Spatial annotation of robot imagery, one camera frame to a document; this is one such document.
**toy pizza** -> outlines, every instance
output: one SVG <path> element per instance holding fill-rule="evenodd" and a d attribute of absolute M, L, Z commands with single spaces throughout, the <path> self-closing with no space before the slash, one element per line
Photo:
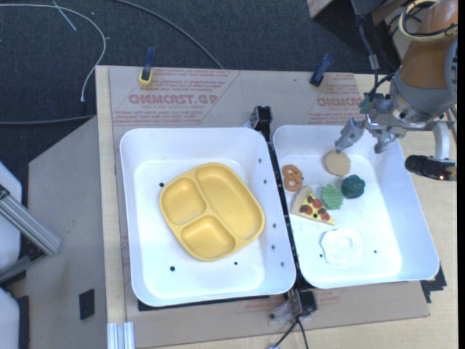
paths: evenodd
<path fill-rule="evenodd" d="M 334 225 L 334 219 L 329 215 L 321 200 L 317 198 L 312 188 L 308 185 L 302 187 L 296 194 L 291 207 L 291 213 L 309 220 Z"/>

